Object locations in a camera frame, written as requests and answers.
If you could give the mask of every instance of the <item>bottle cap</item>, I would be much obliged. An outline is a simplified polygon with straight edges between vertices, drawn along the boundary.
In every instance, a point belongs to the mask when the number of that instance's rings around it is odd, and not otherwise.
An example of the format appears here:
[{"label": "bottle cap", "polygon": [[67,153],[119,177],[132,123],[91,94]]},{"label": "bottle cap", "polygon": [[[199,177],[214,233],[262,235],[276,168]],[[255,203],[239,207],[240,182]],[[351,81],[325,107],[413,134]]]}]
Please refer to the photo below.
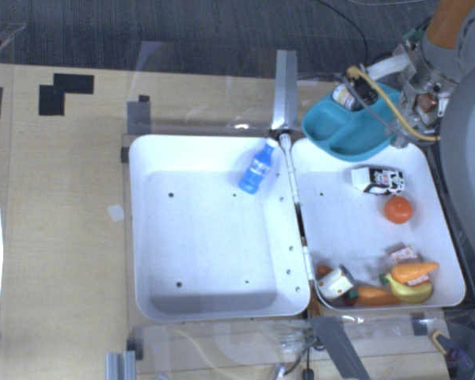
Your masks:
[{"label": "bottle cap", "polygon": [[273,138],[267,138],[266,139],[266,145],[271,146],[273,148],[276,148],[278,146],[278,141],[276,141]]}]

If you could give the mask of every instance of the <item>blue plate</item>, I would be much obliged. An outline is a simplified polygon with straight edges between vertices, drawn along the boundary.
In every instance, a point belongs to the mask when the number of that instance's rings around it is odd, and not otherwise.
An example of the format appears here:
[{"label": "blue plate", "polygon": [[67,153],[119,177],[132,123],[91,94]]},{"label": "blue plate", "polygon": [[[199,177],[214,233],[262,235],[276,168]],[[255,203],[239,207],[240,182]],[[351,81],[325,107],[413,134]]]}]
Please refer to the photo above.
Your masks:
[{"label": "blue plate", "polygon": [[[399,92],[387,85],[380,87],[397,104]],[[302,118],[302,131],[320,149],[343,161],[361,162],[386,148],[396,136],[366,109],[348,111],[331,95],[318,101]],[[387,123],[394,118],[382,98],[371,108]]]}]

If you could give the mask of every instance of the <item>dark floor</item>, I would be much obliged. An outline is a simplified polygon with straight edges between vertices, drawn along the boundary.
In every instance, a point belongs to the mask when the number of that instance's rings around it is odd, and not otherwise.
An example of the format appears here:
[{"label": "dark floor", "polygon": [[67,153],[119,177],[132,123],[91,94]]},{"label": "dark floor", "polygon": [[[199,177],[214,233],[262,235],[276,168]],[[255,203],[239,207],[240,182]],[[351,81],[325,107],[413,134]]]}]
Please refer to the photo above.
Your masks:
[{"label": "dark floor", "polygon": [[[438,0],[394,6],[322,1],[362,29],[370,62],[430,16]],[[183,44],[185,56],[190,47],[221,47],[209,50],[218,52],[214,58],[194,51],[197,60],[185,71],[200,73],[214,71],[208,69],[222,55],[257,48],[296,50],[306,73],[364,61],[355,28],[314,0],[0,0],[0,21],[27,25],[17,39],[17,63],[134,69],[144,40]]]}]

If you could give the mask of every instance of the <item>toy carrot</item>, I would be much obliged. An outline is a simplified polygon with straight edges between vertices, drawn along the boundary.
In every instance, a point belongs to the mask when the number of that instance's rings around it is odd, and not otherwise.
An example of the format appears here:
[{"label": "toy carrot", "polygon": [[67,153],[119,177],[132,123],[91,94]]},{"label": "toy carrot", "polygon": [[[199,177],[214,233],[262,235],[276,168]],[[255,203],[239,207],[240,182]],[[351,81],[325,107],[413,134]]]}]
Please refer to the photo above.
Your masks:
[{"label": "toy carrot", "polygon": [[365,306],[388,306],[398,304],[400,299],[388,291],[372,286],[361,286],[357,288],[359,297],[357,300]]},{"label": "toy carrot", "polygon": [[429,273],[439,267],[436,262],[397,264],[392,268],[390,274],[399,283],[407,283],[424,273]]}]

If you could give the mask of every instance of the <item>wooden table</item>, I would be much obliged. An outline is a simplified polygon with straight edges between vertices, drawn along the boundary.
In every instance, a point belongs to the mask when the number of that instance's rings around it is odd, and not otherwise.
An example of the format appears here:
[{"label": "wooden table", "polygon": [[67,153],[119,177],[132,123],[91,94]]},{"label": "wooden table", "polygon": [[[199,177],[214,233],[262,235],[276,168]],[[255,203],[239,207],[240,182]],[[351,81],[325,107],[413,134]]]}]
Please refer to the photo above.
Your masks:
[{"label": "wooden table", "polygon": [[[93,94],[66,94],[65,116],[39,116],[39,85],[52,85],[54,73],[93,75]],[[11,74],[13,85],[4,77]],[[109,206],[124,207],[126,102],[149,95],[154,118],[166,124],[225,123],[222,115],[235,121],[243,112],[254,120],[271,114],[274,81],[0,65],[0,86],[13,95],[9,176],[3,181],[0,380],[104,378],[106,353],[123,352],[129,335],[124,221],[113,221],[108,212]],[[300,82],[300,116],[332,87]],[[443,329],[441,312],[429,314],[429,322]],[[395,319],[382,333],[378,326],[352,327],[371,377],[448,378],[430,340]],[[274,363],[294,359],[280,352],[276,329],[269,330],[278,325],[245,320],[153,325],[148,331],[158,349],[157,370],[171,380],[265,379]],[[311,357],[319,378],[340,378],[325,351]],[[300,378],[303,367],[291,378]]]}]

